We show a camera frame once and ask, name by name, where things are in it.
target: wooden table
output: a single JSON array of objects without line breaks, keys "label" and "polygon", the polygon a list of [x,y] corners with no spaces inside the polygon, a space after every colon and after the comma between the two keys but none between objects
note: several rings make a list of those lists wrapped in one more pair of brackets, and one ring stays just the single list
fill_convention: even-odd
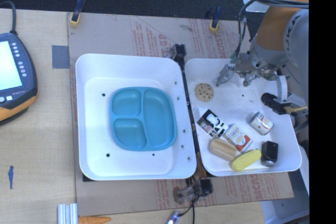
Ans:
[{"label": "wooden table", "polygon": [[[0,9],[0,33],[12,11]],[[68,46],[67,13],[17,10],[16,31],[38,73],[40,94],[0,126],[0,223],[57,223],[57,205],[76,202],[69,69],[53,69],[52,45]],[[8,171],[14,167],[13,188]],[[172,210],[111,215],[109,223],[164,223]],[[192,223],[190,210],[179,224]],[[195,223],[264,223],[260,202],[195,208]]]}]

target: blue plate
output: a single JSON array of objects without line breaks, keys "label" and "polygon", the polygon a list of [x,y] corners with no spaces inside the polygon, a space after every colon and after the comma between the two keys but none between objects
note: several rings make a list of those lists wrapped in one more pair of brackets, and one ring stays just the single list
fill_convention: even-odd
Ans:
[{"label": "blue plate", "polygon": [[172,101],[157,88],[117,90],[110,101],[110,120],[115,141],[126,150],[163,150],[176,139]]}]

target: round beige cookie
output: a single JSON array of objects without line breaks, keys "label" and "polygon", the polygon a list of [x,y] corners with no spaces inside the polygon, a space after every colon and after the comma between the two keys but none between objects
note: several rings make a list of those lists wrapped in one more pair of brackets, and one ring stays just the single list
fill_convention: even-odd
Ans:
[{"label": "round beige cookie", "polygon": [[214,97],[214,89],[207,83],[200,83],[195,87],[195,94],[197,99],[209,102]]}]

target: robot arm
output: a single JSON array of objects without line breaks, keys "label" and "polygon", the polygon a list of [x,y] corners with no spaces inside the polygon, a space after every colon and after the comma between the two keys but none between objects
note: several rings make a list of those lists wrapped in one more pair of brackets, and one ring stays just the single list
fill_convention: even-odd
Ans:
[{"label": "robot arm", "polygon": [[[309,0],[284,0],[305,2]],[[240,53],[234,66],[225,66],[217,86],[236,72],[248,86],[256,79],[279,80],[277,70],[291,61],[300,71],[299,80],[308,106],[309,10],[270,6],[253,38],[250,50]]]}]

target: blue and yellow clamp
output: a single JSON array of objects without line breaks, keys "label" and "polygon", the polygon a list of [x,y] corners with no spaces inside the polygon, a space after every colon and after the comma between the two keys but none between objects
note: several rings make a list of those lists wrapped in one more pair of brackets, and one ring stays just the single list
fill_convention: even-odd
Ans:
[{"label": "blue and yellow clamp", "polygon": [[70,17],[70,23],[72,25],[78,25],[79,19],[80,19],[80,13],[84,9],[85,6],[85,0],[77,0],[75,10],[73,13],[71,13]]},{"label": "blue and yellow clamp", "polygon": [[215,33],[218,30],[220,12],[222,11],[222,8],[220,6],[217,6],[213,16],[210,15],[211,11],[212,11],[212,7],[206,12],[205,18],[206,19],[212,18],[210,25],[209,25],[209,30],[210,32]]}]

